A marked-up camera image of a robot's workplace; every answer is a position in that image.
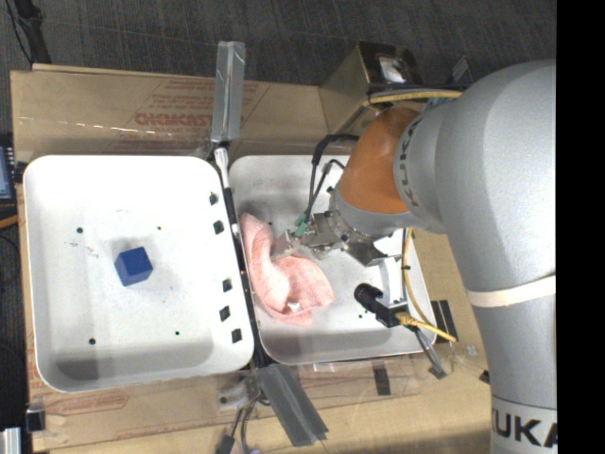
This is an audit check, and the blue cube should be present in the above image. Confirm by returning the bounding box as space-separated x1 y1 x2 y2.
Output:
113 246 155 288

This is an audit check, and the pink cloth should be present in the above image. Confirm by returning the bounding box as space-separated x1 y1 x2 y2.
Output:
237 211 336 327

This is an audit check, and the brown cardboard board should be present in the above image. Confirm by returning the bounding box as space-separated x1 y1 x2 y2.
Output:
9 62 493 454

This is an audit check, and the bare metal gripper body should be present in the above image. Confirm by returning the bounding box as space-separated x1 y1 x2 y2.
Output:
301 208 390 269

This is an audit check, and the white plastic tray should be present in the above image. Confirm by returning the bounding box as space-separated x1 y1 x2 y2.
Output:
228 153 439 366
22 154 256 393

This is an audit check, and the black cylinder on white bracket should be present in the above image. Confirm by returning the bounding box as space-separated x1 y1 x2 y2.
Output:
353 253 410 329

